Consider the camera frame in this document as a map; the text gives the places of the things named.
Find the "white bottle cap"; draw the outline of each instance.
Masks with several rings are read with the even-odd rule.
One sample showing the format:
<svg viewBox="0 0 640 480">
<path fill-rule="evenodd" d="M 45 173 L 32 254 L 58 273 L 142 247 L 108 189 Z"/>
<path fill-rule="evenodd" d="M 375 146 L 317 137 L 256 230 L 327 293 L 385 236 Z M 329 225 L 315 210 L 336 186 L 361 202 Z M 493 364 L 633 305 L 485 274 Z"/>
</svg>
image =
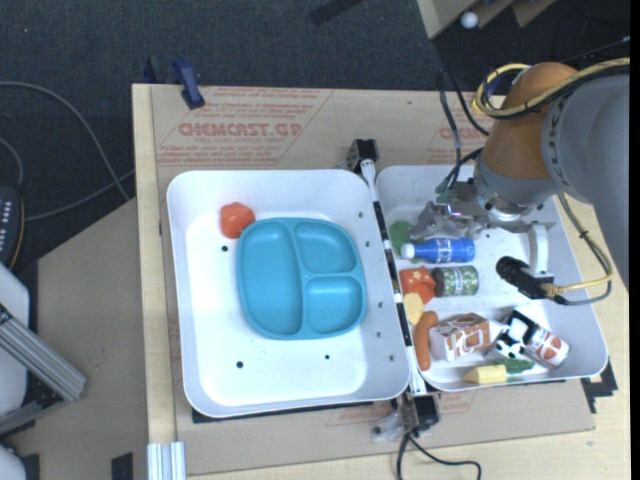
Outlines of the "white bottle cap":
<svg viewBox="0 0 640 480">
<path fill-rule="evenodd" d="M 416 255 L 416 248 L 413 244 L 402 244 L 402 247 L 400 247 L 400 255 L 405 260 L 410 260 Z"/>
</svg>

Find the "plastic bottle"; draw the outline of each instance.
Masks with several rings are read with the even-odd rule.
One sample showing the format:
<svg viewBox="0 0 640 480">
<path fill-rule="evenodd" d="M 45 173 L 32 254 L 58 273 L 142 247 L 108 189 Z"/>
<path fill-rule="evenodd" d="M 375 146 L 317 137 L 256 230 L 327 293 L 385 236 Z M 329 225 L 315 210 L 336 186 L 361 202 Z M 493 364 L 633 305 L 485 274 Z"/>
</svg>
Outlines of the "plastic bottle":
<svg viewBox="0 0 640 480">
<path fill-rule="evenodd" d="M 429 263 L 466 263 L 475 257 L 476 246 L 470 238 L 430 238 L 421 244 L 403 244 L 400 254 L 407 260 L 417 256 Z"/>
</svg>

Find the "white ball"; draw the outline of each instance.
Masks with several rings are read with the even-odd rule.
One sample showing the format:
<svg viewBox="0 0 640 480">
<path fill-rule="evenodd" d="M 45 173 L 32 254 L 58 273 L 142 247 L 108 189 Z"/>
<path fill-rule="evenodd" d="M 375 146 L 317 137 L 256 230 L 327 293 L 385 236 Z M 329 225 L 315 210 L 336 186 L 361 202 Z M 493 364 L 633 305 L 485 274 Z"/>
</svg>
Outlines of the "white ball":
<svg viewBox="0 0 640 480">
<path fill-rule="evenodd" d="M 478 24 L 478 15 L 475 12 L 467 11 L 460 16 L 460 24 L 464 28 L 474 28 Z"/>
</svg>

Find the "cow print carton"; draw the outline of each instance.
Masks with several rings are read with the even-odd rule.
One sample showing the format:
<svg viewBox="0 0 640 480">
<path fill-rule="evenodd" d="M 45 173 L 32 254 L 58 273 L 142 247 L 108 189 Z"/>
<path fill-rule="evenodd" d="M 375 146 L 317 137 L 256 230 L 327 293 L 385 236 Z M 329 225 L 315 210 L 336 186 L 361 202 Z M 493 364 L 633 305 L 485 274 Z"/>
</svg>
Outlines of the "cow print carton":
<svg viewBox="0 0 640 480">
<path fill-rule="evenodd" d="M 466 313 L 432 327 L 429 330 L 429 348 L 435 357 L 455 361 L 490 347 L 504 327 L 476 313 Z"/>
</svg>

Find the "black floor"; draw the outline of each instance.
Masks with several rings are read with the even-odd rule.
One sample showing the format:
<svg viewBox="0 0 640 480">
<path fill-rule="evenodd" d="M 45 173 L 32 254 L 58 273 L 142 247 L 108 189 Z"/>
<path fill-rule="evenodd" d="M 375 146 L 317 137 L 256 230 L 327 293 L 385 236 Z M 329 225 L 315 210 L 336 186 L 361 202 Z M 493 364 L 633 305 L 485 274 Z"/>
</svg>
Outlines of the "black floor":
<svg viewBox="0 0 640 480">
<path fill-rule="evenodd" d="M 559 0 L 520 28 L 510 10 L 482 30 L 430 41 L 415 0 L 0 0 L 0 138 L 19 154 L 27 226 L 16 268 L 123 204 L 87 129 L 117 175 L 133 170 L 130 87 L 147 58 L 192 62 L 201 84 L 433 90 L 445 68 L 463 90 L 509 62 L 584 66 L 628 56 L 630 0 Z M 17 162 L 0 145 L 0 184 Z M 124 182 L 134 196 L 133 177 Z"/>
</svg>

